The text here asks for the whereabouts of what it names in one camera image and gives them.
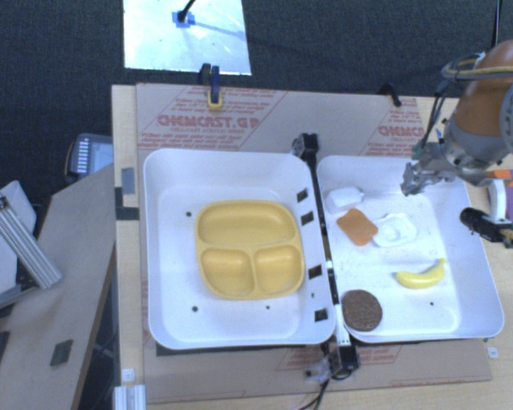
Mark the brown cardboard board, red print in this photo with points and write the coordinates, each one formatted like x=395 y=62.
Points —
x=256 y=113

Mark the white fried egg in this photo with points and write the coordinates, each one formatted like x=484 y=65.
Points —
x=395 y=229

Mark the white rounded block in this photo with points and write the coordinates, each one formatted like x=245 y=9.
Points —
x=344 y=199

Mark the yellow banana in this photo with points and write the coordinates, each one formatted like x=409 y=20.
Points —
x=419 y=279

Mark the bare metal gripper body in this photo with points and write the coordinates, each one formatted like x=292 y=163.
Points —
x=440 y=165

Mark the white plastic tray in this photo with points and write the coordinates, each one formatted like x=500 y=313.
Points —
x=175 y=250
x=449 y=314

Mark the orange toast slice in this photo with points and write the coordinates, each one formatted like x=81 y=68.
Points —
x=357 y=226

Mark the black cylinder on white bracket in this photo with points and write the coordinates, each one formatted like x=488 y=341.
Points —
x=483 y=222

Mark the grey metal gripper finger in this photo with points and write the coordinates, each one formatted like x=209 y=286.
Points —
x=407 y=179
x=425 y=179

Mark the thin black and white rod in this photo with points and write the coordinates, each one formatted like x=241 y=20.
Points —
x=322 y=224

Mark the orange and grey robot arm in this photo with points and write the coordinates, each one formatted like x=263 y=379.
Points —
x=481 y=101

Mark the brown round patty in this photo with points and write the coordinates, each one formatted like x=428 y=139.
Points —
x=361 y=310

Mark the yellow divided plate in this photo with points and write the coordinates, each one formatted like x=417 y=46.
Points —
x=239 y=229

